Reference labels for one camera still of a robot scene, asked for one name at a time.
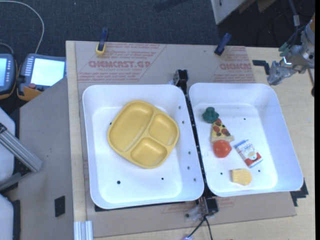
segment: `yellow plate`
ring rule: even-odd
[[[117,114],[107,139],[120,156],[143,168],[160,166],[179,138],[177,123],[157,107],[135,100]]]

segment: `toy pizza slice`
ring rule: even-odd
[[[213,122],[210,142],[213,143],[217,140],[231,142],[234,139],[235,137],[230,134],[226,126],[221,122],[220,118]]]

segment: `red toy tomato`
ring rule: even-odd
[[[213,152],[218,158],[225,158],[231,151],[228,141],[219,139],[213,143]]]

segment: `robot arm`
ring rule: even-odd
[[[273,61],[267,81],[270,85],[282,83],[282,79],[289,78],[295,73],[305,73],[315,68],[315,13],[310,22],[302,29],[300,45],[280,47],[282,60]]]

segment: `screen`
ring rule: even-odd
[[[5,85],[6,69],[7,69],[7,59],[0,58],[0,86]]]
[[[41,86],[53,86],[64,77],[65,62],[36,58],[33,65],[31,83]]]

